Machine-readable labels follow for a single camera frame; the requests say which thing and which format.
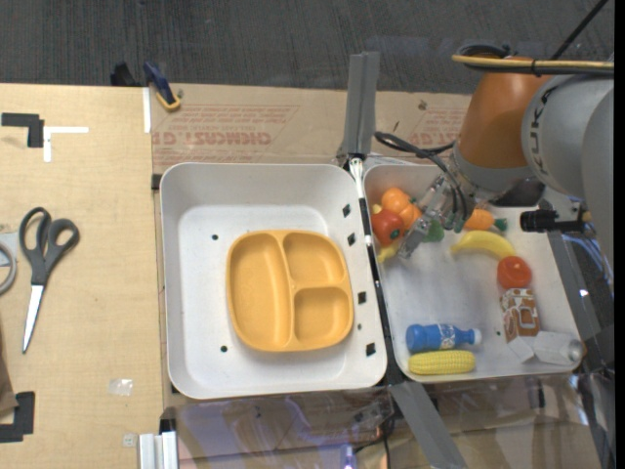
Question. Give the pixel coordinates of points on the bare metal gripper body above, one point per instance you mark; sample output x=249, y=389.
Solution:
x=446, y=198

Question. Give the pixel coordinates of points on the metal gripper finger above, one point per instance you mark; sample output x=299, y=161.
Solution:
x=411, y=241

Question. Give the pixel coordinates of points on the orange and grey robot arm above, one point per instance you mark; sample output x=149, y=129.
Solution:
x=561, y=130

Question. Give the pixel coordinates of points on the green toy vegetable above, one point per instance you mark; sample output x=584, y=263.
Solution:
x=435, y=232

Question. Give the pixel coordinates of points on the small yellow toy piece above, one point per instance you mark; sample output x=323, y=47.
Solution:
x=387, y=253

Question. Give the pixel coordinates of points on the red toy pepper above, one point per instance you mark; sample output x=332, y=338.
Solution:
x=386, y=225

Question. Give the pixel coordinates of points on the orange toy carrot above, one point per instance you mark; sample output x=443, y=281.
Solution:
x=479, y=219

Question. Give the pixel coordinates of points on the orange toy pepper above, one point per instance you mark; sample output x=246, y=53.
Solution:
x=396, y=201

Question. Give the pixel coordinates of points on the yellow banana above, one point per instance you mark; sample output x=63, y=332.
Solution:
x=488, y=242

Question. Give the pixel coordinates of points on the white plastic tray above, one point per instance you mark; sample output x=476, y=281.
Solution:
x=449, y=296
x=195, y=286

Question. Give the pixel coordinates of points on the blue toy bottle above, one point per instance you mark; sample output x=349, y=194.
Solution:
x=429, y=337

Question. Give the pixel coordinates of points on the red toy tomato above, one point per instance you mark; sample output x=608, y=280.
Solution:
x=513, y=271

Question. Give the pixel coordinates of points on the yellow toy corn cob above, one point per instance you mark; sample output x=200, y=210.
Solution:
x=442, y=362

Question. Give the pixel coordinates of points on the brown and white carton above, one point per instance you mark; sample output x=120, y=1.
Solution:
x=520, y=313

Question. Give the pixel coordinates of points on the orange divided plate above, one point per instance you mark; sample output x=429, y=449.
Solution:
x=273, y=291

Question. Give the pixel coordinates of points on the brown cardboard board red print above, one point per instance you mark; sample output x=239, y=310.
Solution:
x=273, y=130

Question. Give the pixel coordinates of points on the black cylinder on white bracket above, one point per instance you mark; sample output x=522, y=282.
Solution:
x=542, y=221

